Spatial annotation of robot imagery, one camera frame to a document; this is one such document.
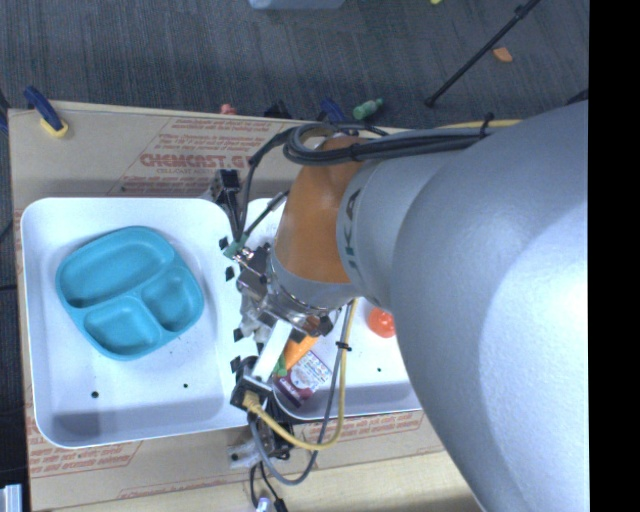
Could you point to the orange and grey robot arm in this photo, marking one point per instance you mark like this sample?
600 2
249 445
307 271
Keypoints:
450 300

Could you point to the black cylinder on white bracket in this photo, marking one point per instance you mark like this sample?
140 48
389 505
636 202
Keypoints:
270 350

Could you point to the orange toy piece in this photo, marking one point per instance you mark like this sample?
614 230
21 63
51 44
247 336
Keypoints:
502 54

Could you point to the orange round toy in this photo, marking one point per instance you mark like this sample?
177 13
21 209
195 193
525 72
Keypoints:
382 322

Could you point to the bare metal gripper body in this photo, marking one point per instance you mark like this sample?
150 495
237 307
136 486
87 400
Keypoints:
255 275

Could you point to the blue divided plate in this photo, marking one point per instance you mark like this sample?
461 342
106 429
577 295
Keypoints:
120 290

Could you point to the white plastic tray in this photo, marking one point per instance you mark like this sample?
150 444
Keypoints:
150 400
370 390

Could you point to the pink toy piece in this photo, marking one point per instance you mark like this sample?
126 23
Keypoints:
228 109

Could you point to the green bottle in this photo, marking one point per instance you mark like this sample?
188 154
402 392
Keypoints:
367 108

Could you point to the orange carrot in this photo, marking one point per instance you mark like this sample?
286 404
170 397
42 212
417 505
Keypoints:
299 347

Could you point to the brown cardboard board red print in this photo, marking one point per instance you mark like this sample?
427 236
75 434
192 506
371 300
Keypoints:
125 150

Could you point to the black stand leg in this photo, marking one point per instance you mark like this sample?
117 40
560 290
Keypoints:
475 59

